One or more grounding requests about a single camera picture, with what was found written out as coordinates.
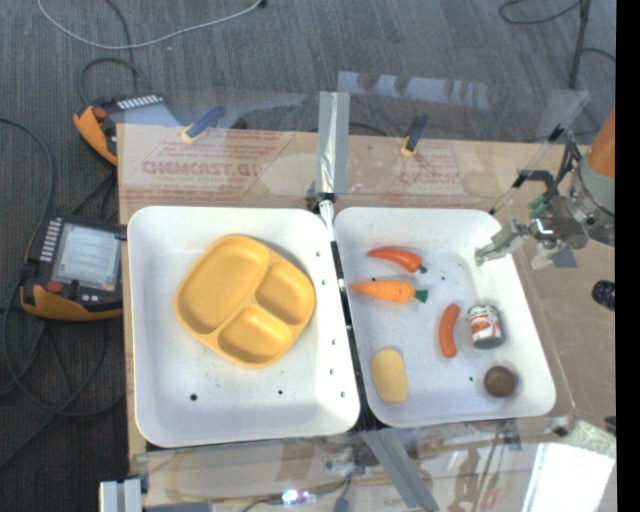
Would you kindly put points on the orange carrot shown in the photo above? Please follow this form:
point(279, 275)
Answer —
point(385, 291)

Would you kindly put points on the brown ball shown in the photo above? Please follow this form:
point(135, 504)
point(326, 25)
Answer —
point(500, 381)

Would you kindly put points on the orange chili pepper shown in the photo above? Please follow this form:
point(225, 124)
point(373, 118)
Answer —
point(397, 257)

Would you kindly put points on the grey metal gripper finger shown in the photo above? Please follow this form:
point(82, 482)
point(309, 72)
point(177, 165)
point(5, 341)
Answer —
point(544, 257)
point(502, 242)

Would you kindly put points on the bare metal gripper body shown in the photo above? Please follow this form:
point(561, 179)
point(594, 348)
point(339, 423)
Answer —
point(565, 225)

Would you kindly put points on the yellow oval bread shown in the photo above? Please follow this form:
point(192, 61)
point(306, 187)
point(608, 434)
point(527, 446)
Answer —
point(389, 375)

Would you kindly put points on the yellow divided plate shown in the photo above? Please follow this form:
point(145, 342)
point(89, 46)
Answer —
point(225, 290)

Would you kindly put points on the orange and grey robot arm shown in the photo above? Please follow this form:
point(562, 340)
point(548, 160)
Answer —
point(602, 150)

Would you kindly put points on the white plastic tray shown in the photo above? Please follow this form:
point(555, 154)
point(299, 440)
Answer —
point(165, 380)
point(435, 380)

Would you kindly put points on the small white and orange can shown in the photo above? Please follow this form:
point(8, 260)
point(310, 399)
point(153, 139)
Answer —
point(485, 327)

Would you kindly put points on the brown cardboard board, red print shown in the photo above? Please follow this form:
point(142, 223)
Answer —
point(225, 170)

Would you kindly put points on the orange sausage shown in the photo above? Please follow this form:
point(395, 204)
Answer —
point(449, 330)

